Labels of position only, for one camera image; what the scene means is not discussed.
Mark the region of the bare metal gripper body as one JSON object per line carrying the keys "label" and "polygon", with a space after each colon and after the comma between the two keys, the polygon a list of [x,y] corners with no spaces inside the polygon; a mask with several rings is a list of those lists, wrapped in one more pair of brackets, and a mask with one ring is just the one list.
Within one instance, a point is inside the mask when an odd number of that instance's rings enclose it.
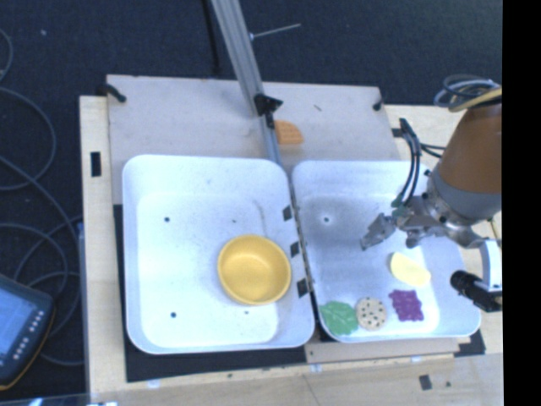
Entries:
{"label": "bare metal gripper body", "polygon": [[422,193],[394,207],[396,228],[407,235],[411,228],[424,228],[424,237],[448,238],[464,249],[478,249],[486,238],[473,231],[479,223],[460,215],[438,195]]}

